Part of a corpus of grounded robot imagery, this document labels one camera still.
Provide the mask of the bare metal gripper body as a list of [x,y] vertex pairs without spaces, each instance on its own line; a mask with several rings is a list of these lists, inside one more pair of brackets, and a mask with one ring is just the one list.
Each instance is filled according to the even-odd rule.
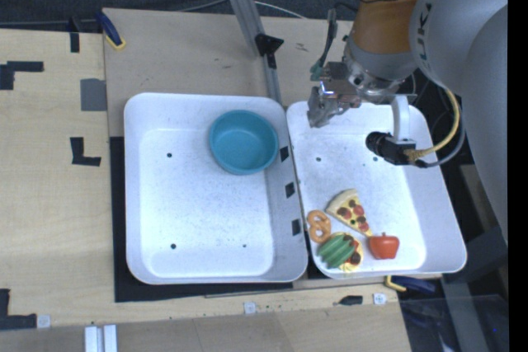
[[358,107],[360,103],[388,104],[406,77],[389,80],[376,77],[357,62],[328,62],[320,76],[323,96]]

